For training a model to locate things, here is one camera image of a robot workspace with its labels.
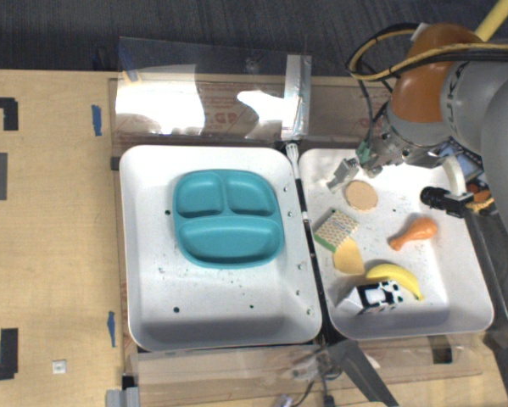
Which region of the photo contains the yellow banana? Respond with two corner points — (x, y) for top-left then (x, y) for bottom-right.
(365, 263), (426, 303)

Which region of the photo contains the patterned packet with green edge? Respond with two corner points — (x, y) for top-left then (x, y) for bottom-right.
(313, 208), (360, 254)

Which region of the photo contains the round tan biscuit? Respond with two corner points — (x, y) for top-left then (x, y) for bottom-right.
(343, 179), (380, 213)

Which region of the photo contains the black and white milk carton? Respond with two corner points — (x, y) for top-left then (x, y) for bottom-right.
(336, 280), (405, 317)

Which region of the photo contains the blue divided plate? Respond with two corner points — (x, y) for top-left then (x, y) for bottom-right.
(171, 169), (286, 270)

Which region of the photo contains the white plastic tray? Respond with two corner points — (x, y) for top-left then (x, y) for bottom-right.
(118, 143), (324, 353)
(298, 147), (495, 342)

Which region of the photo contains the yellow cheese wedge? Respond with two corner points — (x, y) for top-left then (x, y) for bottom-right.
(332, 238), (366, 276)

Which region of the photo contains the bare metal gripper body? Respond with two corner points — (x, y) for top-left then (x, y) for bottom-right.
(362, 130), (409, 174)

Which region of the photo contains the orange chicken drumstick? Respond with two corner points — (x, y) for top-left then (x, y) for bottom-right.
(388, 216), (438, 253)

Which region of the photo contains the black cylinder on white bracket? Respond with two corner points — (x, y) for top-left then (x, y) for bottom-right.
(420, 158), (476, 220)

